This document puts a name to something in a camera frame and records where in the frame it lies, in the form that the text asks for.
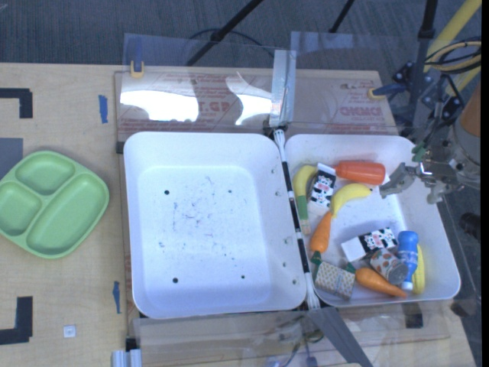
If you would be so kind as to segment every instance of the wooden table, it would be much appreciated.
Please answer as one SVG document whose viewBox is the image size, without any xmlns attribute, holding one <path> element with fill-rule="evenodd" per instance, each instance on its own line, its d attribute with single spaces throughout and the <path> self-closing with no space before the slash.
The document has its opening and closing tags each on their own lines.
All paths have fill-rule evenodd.
<svg viewBox="0 0 489 367">
<path fill-rule="evenodd" d="M 28 88 L 34 94 L 32 119 L 19 118 L 18 100 L 0 99 L 0 138 L 23 138 L 24 156 L 43 149 L 59 151 L 98 174 L 110 192 L 108 208 L 100 222 L 86 241 L 65 258 L 38 258 L 0 238 L 0 329 L 14 327 L 17 297 L 32 296 L 34 302 L 33 336 L 28 343 L 0 346 L 0 365 L 107 366 L 111 353 L 125 348 L 126 219 L 121 196 L 121 155 L 115 152 L 114 81 L 115 72 L 122 68 L 0 64 L 0 88 Z M 101 120 L 99 96 L 108 101 L 107 123 Z M 121 313 L 112 295 L 115 281 L 121 285 Z M 342 312 L 342 316 L 358 334 L 359 343 L 365 345 L 364 351 L 374 365 L 392 365 L 393 360 L 396 365 L 474 365 L 461 321 L 448 303 L 439 305 L 437 317 L 444 317 L 449 336 L 423 342 L 405 337 L 407 342 L 374 345 L 362 338 L 361 330 L 355 333 L 358 321 L 350 313 L 359 312 Z M 76 326 L 76 335 L 65 338 L 63 328 L 69 325 Z M 178 325 L 172 325 L 178 331 Z M 161 341 L 171 343 L 171 336 Z M 318 351 L 322 365 L 344 362 L 335 350 L 323 349 Z M 252 365 L 248 362 L 234 365 Z M 293 362 L 296 364 L 290 365 L 300 365 L 299 359 Z"/>
</svg>

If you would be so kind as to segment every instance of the tape strip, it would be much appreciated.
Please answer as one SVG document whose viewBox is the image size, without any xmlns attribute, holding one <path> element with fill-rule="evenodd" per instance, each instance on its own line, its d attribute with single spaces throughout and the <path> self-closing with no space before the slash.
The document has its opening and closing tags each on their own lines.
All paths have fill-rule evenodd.
<svg viewBox="0 0 489 367">
<path fill-rule="evenodd" d="M 295 80 L 296 52 L 293 50 L 275 50 L 270 127 L 276 128 L 292 120 Z"/>
<path fill-rule="evenodd" d="M 108 122 L 108 107 L 107 107 L 107 98 L 103 95 L 99 95 L 99 111 L 100 118 L 102 120 L 102 124 L 106 124 Z"/>
<path fill-rule="evenodd" d="M 0 180 L 22 160 L 23 138 L 0 138 Z"/>
<path fill-rule="evenodd" d="M 0 345 L 28 343 L 32 337 L 32 315 L 32 297 L 18 297 L 15 327 L 0 330 Z"/>
<path fill-rule="evenodd" d="M 29 89 L 0 89 L 0 98 L 18 98 L 18 116 L 20 119 L 31 119 L 32 112 L 32 92 Z"/>
</svg>

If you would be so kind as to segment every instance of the blue bottle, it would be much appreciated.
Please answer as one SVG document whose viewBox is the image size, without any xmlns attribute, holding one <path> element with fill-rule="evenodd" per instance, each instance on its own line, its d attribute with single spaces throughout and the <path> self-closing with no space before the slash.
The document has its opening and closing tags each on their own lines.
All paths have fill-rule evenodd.
<svg viewBox="0 0 489 367">
<path fill-rule="evenodd" d="M 400 287 L 405 291 L 413 289 L 413 273 L 418 268 L 418 234 L 401 231 L 397 236 L 397 256 L 407 266 L 408 272 Z"/>
</svg>

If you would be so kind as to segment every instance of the black cable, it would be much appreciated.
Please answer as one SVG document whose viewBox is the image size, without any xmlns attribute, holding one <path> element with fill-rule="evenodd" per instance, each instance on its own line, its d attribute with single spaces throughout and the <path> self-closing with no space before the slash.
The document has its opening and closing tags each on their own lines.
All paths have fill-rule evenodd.
<svg viewBox="0 0 489 367">
<path fill-rule="evenodd" d="M 209 50 L 211 50 L 217 43 L 222 41 L 224 37 L 232 31 L 250 12 L 252 12 L 263 0 L 251 0 L 244 6 L 240 12 L 238 12 L 224 27 L 214 31 L 211 34 L 211 39 L 203 47 L 201 47 L 197 53 L 195 53 L 187 62 L 186 65 L 191 67 L 197 61 L 199 61 L 202 56 L 204 56 Z"/>
<path fill-rule="evenodd" d="M 312 333 L 308 333 L 306 336 L 306 341 L 311 344 L 316 344 L 319 341 L 321 341 L 324 338 L 324 334 L 322 334 L 322 331 L 317 329 Z"/>
<path fill-rule="evenodd" d="M 289 360 L 287 360 L 281 367 L 287 367 L 292 362 L 292 359 L 297 354 L 299 348 L 300 348 L 300 343 L 297 343 L 292 349 L 292 353 L 290 354 Z"/>
<path fill-rule="evenodd" d="M 201 31 L 198 31 L 196 32 L 194 35 L 192 35 L 189 39 L 192 40 L 192 39 L 195 39 L 197 38 L 199 35 L 202 35 L 202 34 L 205 34 L 205 33 L 209 33 L 211 31 L 218 31 L 219 29 L 218 28 L 207 28 L 205 30 L 201 30 Z M 268 47 L 264 46 L 263 44 L 261 44 L 260 42 L 258 42 L 257 40 L 255 40 L 254 38 L 250 37 L 249 35 L 246 35 L 244 33 L 241 33 L 240 31 L 235 31 L 235 30 L 231 30 L 229 31 L 229 34 L 235 34 L 235 35 L 238 35 L 240 37 L 243 37 L 243 38 L 246 38 L 247 40 L 253 42 L 254 44 L 256 44 L 257 46 L 259 47 L 262 47 L 263 49 L 265 49 L 265 51 L 272 57 L 274 58 L 274 54 L 271 53 L 268 49 Z"/>
<path fill-rule="evenodd" d="M 463 98 L 461 97 L 460 92 L 458 91 L 457 86 L 455 85 L 455 83 L 453 83 L 453 79 L 452 79 L 452 77 L 451 77 L 450 75 L 445 75 L 445 77 L 446 77 L 446 79 L 448 80 L 448 82 L 449 82 L 449 84 L 450 84 L 450 87 L 452 88 L 452 90 L 453 90 L 453 92 L 454 92 L 455 96 L 456 96 L 456 97 L 458 98 L 458 100 L 460 101 L 460 106 L 461 106 L 462 108 L 464 108 L 464 107 L 465 107 L 465 102 L 464 102 Z"/>
<path fill-rule="evenodd" d="M 479 47 L 474 53 L 471 53 L 471 54 L 466 54 L 464 56 L 456 57 L 456 58 L 453 58 L 451 60 L 446 60 L 446 58 L 449 56 L 450 53 L 452 53 L 452 52 L 454 52 L 454 51 L 456 51 L 462 47 L 475 46 L 475 45 L 469 45 L 468 43 L 481 43 L 481 42 L 482 42 L 482 37 L 470 37 L 470 38 L 464 39 L 462 41 L 456 41 L 452 44 L 441 47 L 425 58 L 424 65 L 433 66 L 437 70 L 441 70 L 442 72 L 447 72 L 450 74 L 464 73 L 464 72 L 468 72 L 469 70 L 473 70 L 474 68 L 481 66 L 481 58 L 478 58 L 474 63 L 471 63 L 470 65 L 467 65 L 467 66 L 464 66 L 463 63 L 460 63 L 460 64 L 458 64 L 458 66 L 456 64 L 455 66 L 450 67 L 448 64 L 449 63 L 456 63 L 458 61 L 463 61 L 463 60 L 467 60 L 466 63 L 469 63 L 470 60 L 481 55 L 481 53 L 482 53 L 481 47 Z M 442 54 L 438 61 L 430 61 L 433 57 L 435 57 L 437 54 L 442 53 L 445 49 L 447 50 L 446 53 Z"/>
<path fill-rule="evenodd" d="M 436 86 L 437 86 L 436 89 L 437 89 L 437 93 L 438 93 L 438 97 L 436 100 L 437 103 L 443 103 L 442 85 L 443 85 L 443 82 L 445 82 L 445 80 L 447 79 L 447 77 L 448 77 L 448 75 L 442 75 L 439 78 L 438 83 L 436 84 Z M 440 123 L 441 117 L 439 115 L 435 115 L 434 112 L 432 113 L 432 117 L 430 116 L 430 118 L 433 119 L 433 121 L 430 123 L 430 125 L 432 127 L 430 129 L 430 132 L 423 139 L 423 142 L 425 143 L 425 145 L 427 145 L 428 143 L 431 142 L 433 135 L 440 129 L 440 126 L 443 125 L 443 122 Z"/>
<path fill-rule="evenodd" d="M 306 352 L 307 352 L 307 357 L 306 357 L 306 366 L 307 367 L 318 367 L 318 361 L 315 356 L 311 356 L 311 352 L 309 351 L 309 344 L 307 339 L 304 337 L 305 344 L 306 344 Z"/>
</svg>

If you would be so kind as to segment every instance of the green divided plate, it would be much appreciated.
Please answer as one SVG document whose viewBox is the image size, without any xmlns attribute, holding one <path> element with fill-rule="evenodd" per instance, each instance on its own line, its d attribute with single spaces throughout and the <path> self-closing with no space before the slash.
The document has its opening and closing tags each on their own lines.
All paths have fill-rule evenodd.
<svg viewBox="0 0 489 367">
<path fill-rule="evenodd" d="M 39 257 L 61 258 L 90 234 L 108 197 L 91 170 L 57 152 L 34 152 L 0 180 L 0 234 Z"/>
</svg>

